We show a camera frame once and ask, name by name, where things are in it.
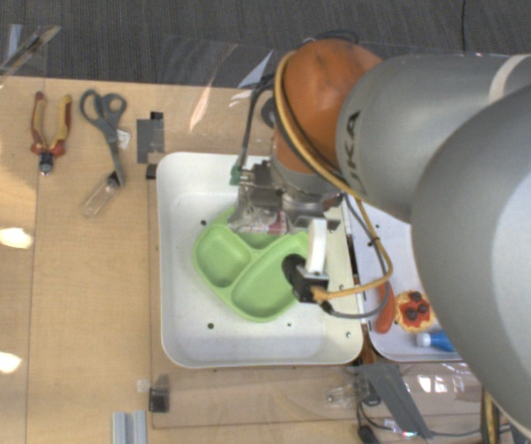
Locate blue and white bottle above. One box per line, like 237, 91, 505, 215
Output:
414, 330, 455, 353

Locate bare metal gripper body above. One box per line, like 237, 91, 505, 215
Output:
238, 159, 343, 230

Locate orange red sausage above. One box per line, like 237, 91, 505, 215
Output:
375, 281, 397, 335

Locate yellow pizza slice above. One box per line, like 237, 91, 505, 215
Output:
393, 290, 436, 333

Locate grey scissors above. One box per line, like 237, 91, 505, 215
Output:
79, 88, 129, 189

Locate silver and red packet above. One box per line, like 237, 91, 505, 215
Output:
242, 210, 290, 237

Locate red and yellow pliers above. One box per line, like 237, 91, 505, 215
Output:
30, 91, 74, 178

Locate thin black and white rod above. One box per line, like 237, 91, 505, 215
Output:
341, 201, 369, 327

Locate green divided plate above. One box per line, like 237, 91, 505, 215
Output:
192, 207, 314, 325

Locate black cylinder on white bracket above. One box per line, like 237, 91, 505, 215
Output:
282, 218, 331, 304

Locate small clear plastic vial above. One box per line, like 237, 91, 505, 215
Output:
80, 172, 122, 219

